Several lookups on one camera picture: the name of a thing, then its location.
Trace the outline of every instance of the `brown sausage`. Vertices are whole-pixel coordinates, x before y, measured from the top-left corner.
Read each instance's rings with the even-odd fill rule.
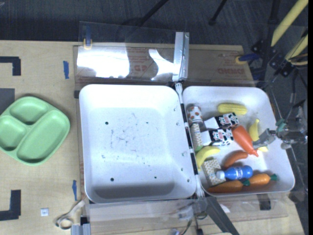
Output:
[[[248,157],[248,153],[245,151],[236,151],[230,154],[230,156],[224,162],[224,167],[231,167],[237,160],[246,159]]]

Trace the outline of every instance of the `black pole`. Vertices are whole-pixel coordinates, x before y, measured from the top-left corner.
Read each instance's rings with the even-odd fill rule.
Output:
[[[223,9],[224,5],[226,4],[227,0],[222,0],[222,2],[220,3],[220,6],[217,8],[214,16],[209,20],[209,25],[214,25],[216,23],[216,19],[219,15],[219,13],[221,12],[221,10]]]
[[[270,54],[270,50],[271,50],[271,42],[272,42],[272,38],[274,35],[274,31],[275,28],[278,24],[278,11],[279,11],[279,5],[280,5],[280,1],[281,0],[273,0],[273,4],[272,4],[272,8],[271,8],[271,13],[270,13],[270,17],[268,20],[268,36],[264,42],[264,54],[263,54],[263,61],[262,61],[262,75],[260,77],[260,80],[263,81],[265,79],[265,75],[266,75],[266,70],[267,70],[267,66],[268,66],[268,62],[269,62],[269,54]]]
[[[136,26],[141,27],[143,24],[155,14],[168,0],[160,0],[146,15],[144,15]]]

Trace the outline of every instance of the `green plate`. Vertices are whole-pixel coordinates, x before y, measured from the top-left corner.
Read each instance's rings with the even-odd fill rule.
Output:
[[[0,115],[0,150],[26,165],[41,165],[60,147],[70,123],[47,102],[26,96]]]

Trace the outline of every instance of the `orange carrot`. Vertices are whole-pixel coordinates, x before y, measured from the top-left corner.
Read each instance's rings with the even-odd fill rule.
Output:
[[[232,180],[221,183],[217,186],[210,187],[208,192],[211,193],[230,193],[230,192],[239,192],[243,188],[243,183],[239,180]]]
[[[255,174],[243,182],[244,186],[260,187],[267,185],[270,180],[277,180],[276,174],[268,176],[266,173]]]
[[[245,151],[236,151],[230,154],[230,156],[226,159],[224,163],[224,167],[231,167],[237,160],[246,159],[248,157],[248,153]]]

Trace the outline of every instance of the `wooden tabletop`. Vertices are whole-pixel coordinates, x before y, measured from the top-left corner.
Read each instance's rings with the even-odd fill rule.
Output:
[[[59,235],[70,234],[55,226],[56,219],[77,203],[72,190],[73,180],[77,182],[77,198],[80,199],[83,186],[80,184],[80,158],[77,128],[77,100],[74,98],[75,80],[73,47],[77,42],[34,42],[0,41],[0,56],[17,56],[22,62],[22,75],[12,76],[12,64],[0,63],[0,88],[15,89],[15,99],[26,95],[37,96],[60,109],[70,120],[70,132],[61,147],[53,156],[39,166],[24,165],[4,152],[0,152],[0,211],[9,209],[11,190],[21,190],[21,215],[19,219],[0,221],[0,234]],[[243,54],[239,46],[191,46],[206,53],[224,51],[232,55]],[[64,61],[68,62],[68,79],[64,74]],[[221,73],[227,74],[227,62],[223,61]],[[240,234],[303,234],[297,210],[288,198],[280,198],[283,215],[264,214],[254,219],[228,213]],[[41,216],[41,209],[48,208],[49,215]],[[73,217],[80,221],[80,211]],[[199,222],[205,234],[218,234],[221,231],[210,220]],[[99,232],[97,226],[92,234]],[[137,235],[168,234],[168,230],[136,232]],[[190,228],[187,235],[195,234]]]

